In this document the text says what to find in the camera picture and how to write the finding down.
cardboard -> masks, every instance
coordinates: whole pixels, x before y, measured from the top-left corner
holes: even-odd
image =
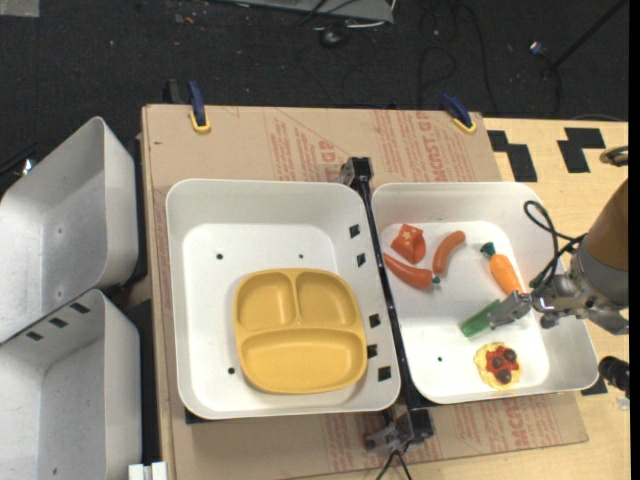
[[[167,191],[186,178],[336,181],[350,156],[369,156],[375,184],[497,181],[480,116],[466,135],[444,112],[207,107],[212,131],[196,134],[188,106],[143,110],[145,190],[161,440],[171,478],[285,479],[379,468],[364,436],[379,414],[189,423],[176,384]],[[588,439],[573,394],[430,409],[436,436],[411,447],[409,463],[579,443]]]

black hole in bin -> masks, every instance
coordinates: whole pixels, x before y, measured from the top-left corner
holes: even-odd
[[[25,336],[27,338],[31,338],[33,341],[40,341],[42,338],[44,338],[44,336],[42,336],[41,334],[33,331],[28,332],[27,334],[25,334]]]
[[[79,302],[74,302],[73,304],[70,304],[70,306],[81,315],[86,315],[89,311],[91,311],[88,307],[83,306]]]
[[[383,366],[378,368],[378,382],[391,378],[391,366]]]
[[[56,327],[59,327],[60,329],[69,325],[68,322],[60,320],[59,318],[52,318],[51,320],[49,320],[49,323],[55,325]]]

white plastic tray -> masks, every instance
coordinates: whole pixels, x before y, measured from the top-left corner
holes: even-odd
[[[429,400],[447,404],[500,397],[578,390],[598,376],[598,360],[583,321],[563,319],[544,330],[540,314],[531,311],[512,324],[466,338],[458,324],[506,295],[493,280],[479,252],[493,241],[519,270],[528,287],[553,255],[551,237],[525,215],[527,200],[539,201],[525,185],[497,183],[402,183],[378,188],[372,206],[383,252],[401,259],[391,241],[403,223],[424,231],[426,257],[417,265],[431,268],[440,241],[462,230],[466,244],[450,257],[440,285],[414,289],[389,271],[411,377]],[[558,272],[563,272],[559,265]],[[481,380],[473,357],[486,343],[511,346],[522,367],[520,382],[497,391]]]
[[[0,347],[0,478],[122,480],[140,461],[135,326],[92,290]]]
[[[92,288],[129,279],[137,232],[133,159],[93,118],[0,202],[0,343]]]
[[[178,387],[206,419],[376,411],[400,390],[391,327],[364,204],[335,183],[185,180],[167,196]],[[352,230],[358,233],[352,238]],[[358,256],[364,263],[358,266]],[[367,345],[362,379],[311,395],[269,394],[243,377],[233,295],[244,276],[271,268],[317,268],[352,288]],[[380,325],[372,327],[377,315]],[[380,368],[390,378],[379,381]]]

wooden surface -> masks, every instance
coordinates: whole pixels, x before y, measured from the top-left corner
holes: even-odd
[[[527,183],[540,197],[549,211],[556,228],[568,235],[579,235],[588,230],[600,213],[609,197],[626,179],[626,167],[617,168],[602,164],[599,155],[602,150],[584,150],[590,173],[570,174],[564,164],[557,140],[566,139],[564,127],[599,128],[607,147],[628,144],[628,124],[602,122],[563,122],[540,120],[502,120],[486,119],[488,130],[503,130],[510,143],[527,144],[537,171],[538,182]],[[145,196],[147,199],[147,218],[153,213],[149,207],[152,200],[153,175],[150,172],[149,159],[143,147],[145,166]],[[505,153],[496,153],[496,160],[504,180],[513,180],[511,166]],[[155,243],[155,230],[148,230],[149,243]],[[150,265],[157,263],[157,251],[149,250]],[[153,296],[157,297],[158,283],[151,271]],[[162,340],[162,315],[154,313],[156,326],[156,369],[166,371],[164,364],[165,344]],[[629,360],[628,337],[614,337],[592,325],[589,331],[599,358],[613,355]],[[616,398],[622,392],[610,387],[608,394],[582,396],[576,395],[578,405],[587,427],[589,441],[584,444],[520,451],[493,456],[473,457],[436,461],[410,466],[415,480],[448,479],[539,479],[539,478],[580,478],[602,480],[608,478],[631,478],[630,455],[630,411],[621,410]],[[169,395],[166,379],[158,376],[158,410],[160,414],[161,450],[169,464],[172,474],[173,440],[169,417]],[[323,479],[335,480],[372,480],[379,471],[358,471],[340,475],[323,476]],[[401,468],[392,468],[385,479],[405,478]]]

black floor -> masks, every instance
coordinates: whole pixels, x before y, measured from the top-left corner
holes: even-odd
[[[38,157],[100,115],[121,138],[177,78],[209,104],[439,108],[447,91],[486,116],[628,121],[629,4],[541,73],[619,0],[400,0],[395,25],[319,44],[316,16],[190,0],[40,0],[0,15],[0,166]],[[541,42],[546,58],[529,46]]]

